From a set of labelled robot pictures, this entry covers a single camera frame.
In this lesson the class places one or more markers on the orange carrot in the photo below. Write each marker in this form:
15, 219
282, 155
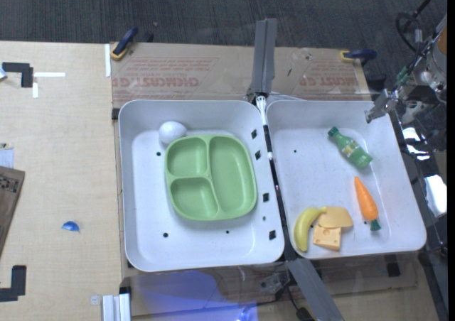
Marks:
366, 199

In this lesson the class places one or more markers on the brown cardboard board red print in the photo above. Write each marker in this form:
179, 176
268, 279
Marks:
199, 67

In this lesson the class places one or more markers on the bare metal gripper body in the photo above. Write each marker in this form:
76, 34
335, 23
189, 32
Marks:
424, 93

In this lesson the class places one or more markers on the green plastic bottle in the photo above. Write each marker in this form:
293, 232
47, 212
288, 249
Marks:
350, 148

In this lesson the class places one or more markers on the yellow cheese wedge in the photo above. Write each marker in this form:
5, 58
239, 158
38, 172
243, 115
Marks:
327, 238

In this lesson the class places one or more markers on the brown paper packet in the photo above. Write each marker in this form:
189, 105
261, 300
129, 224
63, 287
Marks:
9, 202

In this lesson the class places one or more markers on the white plastic tray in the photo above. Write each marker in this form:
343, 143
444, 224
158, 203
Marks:
199, 245
320, 184

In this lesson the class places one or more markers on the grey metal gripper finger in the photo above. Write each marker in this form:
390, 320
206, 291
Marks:
382, 104

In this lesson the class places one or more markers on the yellow banana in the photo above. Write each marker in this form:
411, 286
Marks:
302, 231

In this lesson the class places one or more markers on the white egg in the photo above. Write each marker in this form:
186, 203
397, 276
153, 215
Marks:
172, 131

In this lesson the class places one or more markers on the thin black and white rod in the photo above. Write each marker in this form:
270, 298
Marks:
276, 184

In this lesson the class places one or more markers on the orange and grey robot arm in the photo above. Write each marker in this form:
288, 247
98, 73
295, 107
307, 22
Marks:
440, 57

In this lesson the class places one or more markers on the green divided plate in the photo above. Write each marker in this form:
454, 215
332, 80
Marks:
231, 177

